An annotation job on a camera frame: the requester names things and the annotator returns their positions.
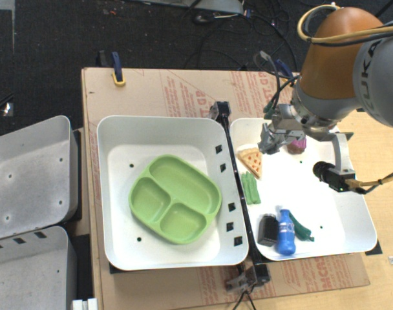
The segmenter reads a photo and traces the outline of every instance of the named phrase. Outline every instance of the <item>green divided plate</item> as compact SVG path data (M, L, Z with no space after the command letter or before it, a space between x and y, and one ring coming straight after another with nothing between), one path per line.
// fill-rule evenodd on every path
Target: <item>green divided plate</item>
M221 201L211 178L174 155L150 162L129 193L132 213L177 244L197 240L217 215Z

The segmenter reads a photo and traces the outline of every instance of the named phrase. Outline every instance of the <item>cardboard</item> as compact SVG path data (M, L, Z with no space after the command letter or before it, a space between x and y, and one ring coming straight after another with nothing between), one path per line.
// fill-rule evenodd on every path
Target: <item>cardboard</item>
M225 290L225 282L238 275L235 267L161 269L114 274L110 272L103 247L96 127L105 116L118 114L206 117L215 101L229 102L231 119L262 117L263 107L275 92L274 77L265 72L124 69L126 85L117 87L113 83L111 73L111 68L82 70L85 136L87 156L90 156L87 172L94 292L99 300L100 309L168 310L203 305L214 305L213 309L230 309L231 306L221 304L236 302L239 297L238 293L228 293ZM285 89L279 102L288 103L290 92L290 88ZM393 135L389 130L380 130L385 136ZM393 167L388 168L388 173L393 171ZM393 203L393 189L388 187L387 191L389 203ZM387 214L388 217L393 215L393 208ZM387 237L385 240L391 245L388 249L393 254L393 238ZM254 300L264 300L275 299L276 296L308 295L313 292L341 289L343 295L352 298L353 292L344 292L345 289L368 286L371 279L377 278L372 275L369 279L365 262L367 259L361 254L272 262L268 264L271 282L256 288L251 297ZM384 259L381 264L376 263L377 267L387 264ZM388 271L381 277L382 282L376 285L388 295L388 304L393 307L393 268L387 267L385 270ZM362 309L370 308L369 303L373 306L385 305L386 297L378 301L373 290L360 290L359 296L365 301ZM322 303L313 307L309 301L315 298L304 297L308 301L303 303L297 303L296 299L289 298L293 304L297 304L292 309L302 309L301 306L306 304L309 309L331 305L341 307L342 304L336 297L323 293L320 297ZM282 298L276 302L285 304L286 299ZM353 309L360 309L357 303L351 304Z

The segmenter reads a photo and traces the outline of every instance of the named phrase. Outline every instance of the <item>black floor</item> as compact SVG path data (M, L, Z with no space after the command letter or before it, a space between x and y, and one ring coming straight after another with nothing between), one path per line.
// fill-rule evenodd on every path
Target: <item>black floor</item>
M121 0L16 0L14 48L11 12L0 10L0 135L66 115L83 125L80 71L97 51L117 51L126 68L258 70L263 50L300 71L308 44L295 31L313 6L336 2L378 14L391 0L247 0L252 17L195 25L197 9ZM379 16L393 20L393 3Z

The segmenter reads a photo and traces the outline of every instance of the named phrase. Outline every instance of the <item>table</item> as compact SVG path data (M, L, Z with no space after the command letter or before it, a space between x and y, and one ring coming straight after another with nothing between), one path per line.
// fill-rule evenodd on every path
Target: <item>table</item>
M211 294L200 290L195 296L193 292L202 285L206 287L201 279L212 277L212 268L202 272L190 268L157 273L109 273L103 250L96 126L101 118L113 114L204 117L215 101L229 101L233 119L262 117L262 108L275 88L273 77L265 72L123 69L126 86L120 88L112 82L111 72L111 68L85 68L81 72L92 270L94 294L100 309L232 309L236 296L215 294L221 286L209 285L213 289ZM289 100L290 91L283 92L281 102ZM359 180L376 180L393 171L393 129L364 112L351 113L338 126L343 132L354 132L349 150ZM278 294L267 294L266 289L254 300L257 309L393 309L393 182L378 187L365 198L382 253L346 254L335 258L348 265L353 271L351 280L356 283L351 282L341 289L314 293L302 290L281 297L271 297ZM319 260L330 263L331 259L315 261ZM271 266L273 272L284 269L280 263ZM230 270L232 268L214 269L225 276L232 273ZM251 309L251 306L245 301L239 309Z

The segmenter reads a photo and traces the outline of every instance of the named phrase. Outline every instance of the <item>toy pizza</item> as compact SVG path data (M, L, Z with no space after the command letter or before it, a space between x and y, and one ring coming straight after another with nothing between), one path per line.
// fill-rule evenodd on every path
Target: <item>toy pizza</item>
M261 178L262 152L258 148L244 149L237 154L237 158L257 179Z

